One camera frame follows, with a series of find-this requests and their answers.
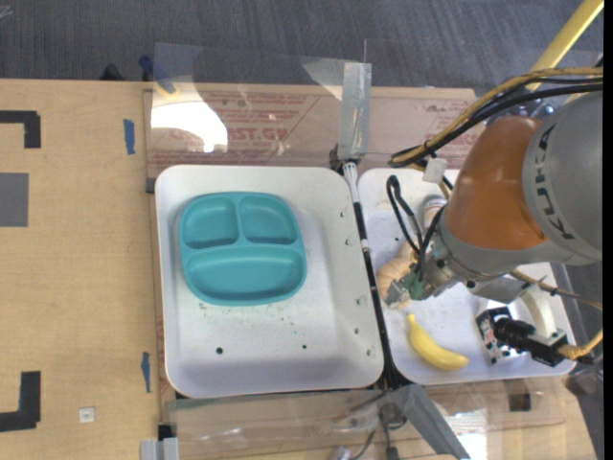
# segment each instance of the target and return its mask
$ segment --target blue tape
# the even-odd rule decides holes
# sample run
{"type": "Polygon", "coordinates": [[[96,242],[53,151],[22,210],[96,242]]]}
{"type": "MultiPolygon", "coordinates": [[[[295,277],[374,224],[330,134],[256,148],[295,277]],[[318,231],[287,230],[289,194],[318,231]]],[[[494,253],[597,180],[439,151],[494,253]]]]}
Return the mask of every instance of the blue tape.
{"type": "Polygon", "coordinates": [[[149,353],[143,353],[141,360],[141,370],[143,370],[143,378],[145,379],[145,388],[147,393],[151,393],[151,366],[149,365],[149,353]]]}
{"type": "Polygon", "coordinates": [[[136,150],[134,150],[134,145],[136,143],[136,139],[134,137],[134,123],[129,119],[124,119],[124,140],[127,154],[133,155],[136,153],[136,150]]]}

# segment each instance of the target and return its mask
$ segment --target yellow cable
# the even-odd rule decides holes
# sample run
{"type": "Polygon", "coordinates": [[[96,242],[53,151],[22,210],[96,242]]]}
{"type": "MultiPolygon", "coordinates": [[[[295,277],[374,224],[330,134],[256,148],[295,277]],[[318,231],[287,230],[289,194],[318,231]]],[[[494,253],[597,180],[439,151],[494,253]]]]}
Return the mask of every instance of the yellow cable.
{"type": "MultiPolygon", "coordinates": [[[[491,89],[488,93],[482,96],[480,99],[471,104],[460,116],[458,116],[453,123],[446,127],[443,131],[438,133],[434,138],[428,140],[429,144],[437,144],[444,138],[446,138],[453,130],[459,127],[462,123],[466,122],[470,116],[478,110],[483,104],[494,99],[498,94],[501,94],[509,89],[512,89],[518,85],[531,81],[533,79],[547,78],[547,77],[559,77],[559,76],[603,76],[603,68],[595,67],[580,67],[580,68],[550,68],[547,70],[536,70],[529,72],[518,77],[513,77],[491,89]]],[[[420,145],[415,147],[411,151],[406,153],[392,155],[392,163],[404,163],[410,162],[418,155],[424,153],[427,149],[427,145],[420,145]]]]}
{"type": "MultiPolygon", "coordinates": [[[[555,67],[603,8],[604,0],[583,0],[534,64],[532,70],[555,67]]],[[[531,83],[526,88],[535,91],[539,85],[539,83],[531,83]]]]}
{"type": "Polygon", "coordinates": [[[574,346],[573,344],[562,344],[557,348],[557,352],[567,359],[577,360],[589,354],[602,341],[602,329],[600,329],[592,340],[583,346],[574,346]]]}

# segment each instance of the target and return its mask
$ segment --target black tape marking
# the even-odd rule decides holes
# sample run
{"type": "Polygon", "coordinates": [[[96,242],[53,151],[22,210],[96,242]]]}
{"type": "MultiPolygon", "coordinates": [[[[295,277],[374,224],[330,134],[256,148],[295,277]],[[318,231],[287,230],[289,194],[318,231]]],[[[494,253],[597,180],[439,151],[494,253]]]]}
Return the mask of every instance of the black tape marking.
{"type": "Polygon", "coordinates": [[[145,179],[145,192],[148,195],[155,194],[155,177],[148,177],[145,179]]]}
{"type": "Polygon", "coordinates": [[[504,383],[507,389],[510,412],[528,412],[532,410],[530,390],[528,390],[524,380],[504,380],[504,383]]]}
{"type": "Polygon", "coordinates": [[[27,173],[0,172],[0,227],[28,226],[29,179],[27,173]]]}
{"type": "Polygon", "coordinates": [[[35,429],[40,421],[40,372],[21,372],[19,408],[0,413],[0,432],[35,429]]]}
{"type": "Polygon", "coordinates": [[[40,116],[36,111],[0,111],[0,123],[23,124],[23,148],[40,148],[40,116]]]}

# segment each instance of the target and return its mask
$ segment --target teal plate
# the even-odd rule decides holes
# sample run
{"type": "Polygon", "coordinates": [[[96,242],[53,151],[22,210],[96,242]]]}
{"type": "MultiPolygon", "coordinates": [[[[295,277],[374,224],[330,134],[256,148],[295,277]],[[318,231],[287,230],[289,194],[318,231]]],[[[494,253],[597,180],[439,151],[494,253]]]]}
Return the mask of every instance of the teal plate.
{"type": "Polygon", "coordinates": [[[295,294],[307,276],[300,227],[273,195],[197,197],[181,214],[179,249],[190,290],[216,305],[279,302],[295,294]]]}

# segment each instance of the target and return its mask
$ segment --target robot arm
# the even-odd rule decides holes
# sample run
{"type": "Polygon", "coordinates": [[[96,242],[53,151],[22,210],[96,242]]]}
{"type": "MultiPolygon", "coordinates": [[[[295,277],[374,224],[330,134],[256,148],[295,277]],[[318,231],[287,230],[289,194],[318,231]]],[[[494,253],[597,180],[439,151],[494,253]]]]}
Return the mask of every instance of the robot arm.
{"type": "Polygon", "coordinates": [[[457,283],[506,304],[522,298],[536,326],[499,318],[494,333],[555,365],[566,338],[544,303],[549,294],[505,275],[519,265],[601,259],[602,92],[593,92],[543,123],[511,116],[486,128],[438,219],[422,281],[410,271],[386,300],[428,298],[457,283]]]}

